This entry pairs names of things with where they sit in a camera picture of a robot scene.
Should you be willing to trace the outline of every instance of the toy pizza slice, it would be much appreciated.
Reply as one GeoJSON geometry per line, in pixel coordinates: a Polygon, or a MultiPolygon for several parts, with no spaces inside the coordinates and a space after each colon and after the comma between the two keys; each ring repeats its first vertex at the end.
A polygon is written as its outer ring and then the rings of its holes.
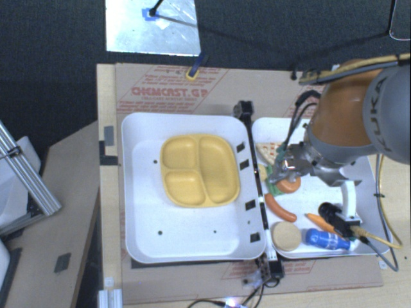
{"type": "Polygon", "coordinates": [[[258,142],[256,143],[256,148],[265,161],[273,166],[277,156],[277,148],[280,145],[281,143],[278,142],[258,142]]]}

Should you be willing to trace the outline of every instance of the dark carpet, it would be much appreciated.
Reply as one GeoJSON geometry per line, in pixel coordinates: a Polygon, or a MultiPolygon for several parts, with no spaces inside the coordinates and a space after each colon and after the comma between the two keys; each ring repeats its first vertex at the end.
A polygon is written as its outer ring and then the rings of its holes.
{"type": "MultiPolygon", "coordinates": [[[[208,66],[303,70],[410,51],[385,34],[391,0],[195,3],[208,66]]],[[[409,38],[410,0],[398,0],[394,27],[409,38]]],[[[193,62],[106,52],[105,0],[0,0],[0,31],[0,120],[41,156],[96,120],[96,64],[193,62]]]]}

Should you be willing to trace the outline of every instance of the metal plate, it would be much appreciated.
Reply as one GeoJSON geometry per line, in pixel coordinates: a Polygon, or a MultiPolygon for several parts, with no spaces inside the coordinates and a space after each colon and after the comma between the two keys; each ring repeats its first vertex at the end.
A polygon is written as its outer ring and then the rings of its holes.
{"type": "Polygon", "coordinates": [[[107,51],[198,56],[201,52],[194,0],[105,0],[107,51]]]}

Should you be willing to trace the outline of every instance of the blue tape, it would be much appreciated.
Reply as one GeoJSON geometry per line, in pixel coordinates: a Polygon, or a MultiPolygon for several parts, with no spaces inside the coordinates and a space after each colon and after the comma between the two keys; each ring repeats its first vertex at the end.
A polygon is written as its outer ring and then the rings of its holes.
{"type": "Polygon", "coordinates": [[[155,15],[153,17],[150,16],[150,9],[151,8],[143,8],[141,10],[143,18],[148,22],[156,21],[159,18],[159,14],[158,14],[158,12],[155,12],[155,15]]]}
{"type": "Polygon", "coordinates": [[[206,54],[204,54],[203,52],[201,52],[199,54],[199,56],[197,57],[197,59],[194,61],[194,64],[191,68],[191,71],[188,73],[188,76],[190,78],[194,77],[195,73],[197,72],[198,68],[201,65],[201,62],[203,61],[204,57],[206,57],[206,54]]]}

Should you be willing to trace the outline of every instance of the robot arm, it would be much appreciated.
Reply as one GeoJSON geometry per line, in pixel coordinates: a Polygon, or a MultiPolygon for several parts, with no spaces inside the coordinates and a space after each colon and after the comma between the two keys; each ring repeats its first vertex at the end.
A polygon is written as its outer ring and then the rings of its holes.
{"type": "Polygon", "coordinates": [[[355,182],[340,169],[358,157],[376,153],[410,163],[409,59],[405,65],[349,75],[330,83],[306,127],[304,141],[288,145],[289,138],[290,134],[268,181],[294,182],[298,176],[310,174],[329,186],[341,187],[343,207],[337,214],[353,224],[355,182]]]}

